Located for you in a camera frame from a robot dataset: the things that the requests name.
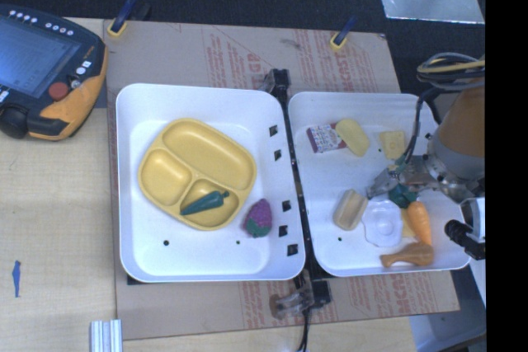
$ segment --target cardboard sheet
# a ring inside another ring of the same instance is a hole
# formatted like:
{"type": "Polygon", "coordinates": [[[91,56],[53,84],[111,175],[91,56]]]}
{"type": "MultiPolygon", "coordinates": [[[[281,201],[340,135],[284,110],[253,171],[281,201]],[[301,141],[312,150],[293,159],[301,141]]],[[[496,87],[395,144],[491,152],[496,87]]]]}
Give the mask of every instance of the cardboard sheet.
{"type": "MultiPolygon", "coordinates": [[[[105,28],[110,24],[105,21],[105,28]]],[[[399,92],[383,35],[350,33],[338,52],[331,31],[131,21],[120,38],[105,33],[114,224],[115,287],[123,339],[237,331],[303,323],[275,319],[270,296],[293,281],[137,284],[119,253],[116,96],[134,82],[253,88],[273,68],[289,69],[291,93],[399,92]]],[[[460,309],[449,271],[331,278],[332,302],[312,323],[408,316],[460,309]]]]}

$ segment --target yellow divided tray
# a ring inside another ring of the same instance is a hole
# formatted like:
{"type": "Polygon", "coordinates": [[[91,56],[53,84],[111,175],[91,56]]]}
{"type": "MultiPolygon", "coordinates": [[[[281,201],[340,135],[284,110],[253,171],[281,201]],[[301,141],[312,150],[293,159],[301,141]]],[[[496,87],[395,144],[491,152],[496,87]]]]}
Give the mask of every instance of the yellow divided tray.
{"type": "Polygon", "coordinates": [[[220,229],[242,208],[255,179],[251,153],[200,120],[169,123],[139,165],[139,187],[160,209],[194,228],[220,229]],[[182,215],[189,204],[213,191],[228,192],[216,208],[182,215]]]}

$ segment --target emergency stop button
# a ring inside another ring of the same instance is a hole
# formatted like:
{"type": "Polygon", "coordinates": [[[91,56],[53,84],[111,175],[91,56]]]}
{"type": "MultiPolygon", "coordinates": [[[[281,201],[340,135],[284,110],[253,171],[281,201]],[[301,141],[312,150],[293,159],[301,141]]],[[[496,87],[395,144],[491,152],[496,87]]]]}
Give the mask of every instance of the emergency stop button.
{"type": "Polygon", "coordinates": [[[48,93],[54,101],[61,101],[68,95],[69,88],[64,82],[54,82],[49,86],[48,93]]]}

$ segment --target carrot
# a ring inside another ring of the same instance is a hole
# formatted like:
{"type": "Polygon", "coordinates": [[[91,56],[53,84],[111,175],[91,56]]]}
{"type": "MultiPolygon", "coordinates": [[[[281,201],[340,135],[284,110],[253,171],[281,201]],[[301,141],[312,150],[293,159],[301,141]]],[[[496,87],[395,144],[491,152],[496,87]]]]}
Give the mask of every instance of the carrot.
{"type": "Polygon", "coordinates": [[[429,213],[422,201],[413,201],[407,207],[407,215],[417,237],[427,245],[432,245],[429,213]]]}

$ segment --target green toy vegetable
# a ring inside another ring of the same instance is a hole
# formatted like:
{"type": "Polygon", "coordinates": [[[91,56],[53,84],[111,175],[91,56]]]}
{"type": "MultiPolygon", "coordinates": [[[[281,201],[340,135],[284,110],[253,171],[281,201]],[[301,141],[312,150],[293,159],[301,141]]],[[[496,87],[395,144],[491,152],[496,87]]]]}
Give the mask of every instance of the green toy vegetable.
{"type": "Polygon", "coordinates": [[[187,216],[188,214],[199,213],[209,209],[216,209],[224,205],[224,198],[229,196],[229,192],[225,191],[223,194],[219,190],[214,190],[207,195],[197,199],[193,203],[187,205],[180,214],[187,216]]]}

